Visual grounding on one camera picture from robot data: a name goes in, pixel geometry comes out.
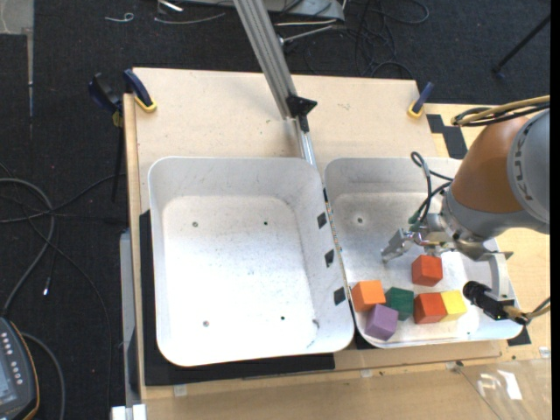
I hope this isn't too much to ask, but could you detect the orange cube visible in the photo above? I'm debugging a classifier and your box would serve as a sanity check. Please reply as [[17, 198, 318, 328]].
[[351, 280, 387, 313]]

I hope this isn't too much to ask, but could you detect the purple cube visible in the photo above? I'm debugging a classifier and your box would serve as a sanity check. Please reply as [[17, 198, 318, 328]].
[[363, 304, 400, 342]]

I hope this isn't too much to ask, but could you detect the green cube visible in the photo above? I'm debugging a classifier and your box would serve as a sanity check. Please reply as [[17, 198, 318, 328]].
[[384, 286, 416, 322]]

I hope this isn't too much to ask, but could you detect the yellow cube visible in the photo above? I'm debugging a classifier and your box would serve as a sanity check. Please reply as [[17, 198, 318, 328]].
[[440, 290, 468, 322]]

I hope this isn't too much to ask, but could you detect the black cylinder on white bracket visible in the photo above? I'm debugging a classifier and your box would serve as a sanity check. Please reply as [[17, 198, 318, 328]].
[[454, 239, 518, 322]]

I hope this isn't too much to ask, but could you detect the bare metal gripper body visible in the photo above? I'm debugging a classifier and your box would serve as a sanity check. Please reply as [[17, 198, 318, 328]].
[[409, 212, 459, 251]]

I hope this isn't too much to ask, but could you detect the red cube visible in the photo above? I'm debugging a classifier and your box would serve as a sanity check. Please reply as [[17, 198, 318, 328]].
[[413, 292, 448, 326], [410, 254, 444, 288]]

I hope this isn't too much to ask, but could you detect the white plastic tray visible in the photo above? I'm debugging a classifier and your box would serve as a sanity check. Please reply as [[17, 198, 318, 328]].
[[324, 157, 525, 349], [147, 156, 355, 368]]

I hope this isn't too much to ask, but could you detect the pale wood board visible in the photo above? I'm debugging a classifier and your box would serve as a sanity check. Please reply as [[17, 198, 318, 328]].
[[130, 66, 503, 401]]

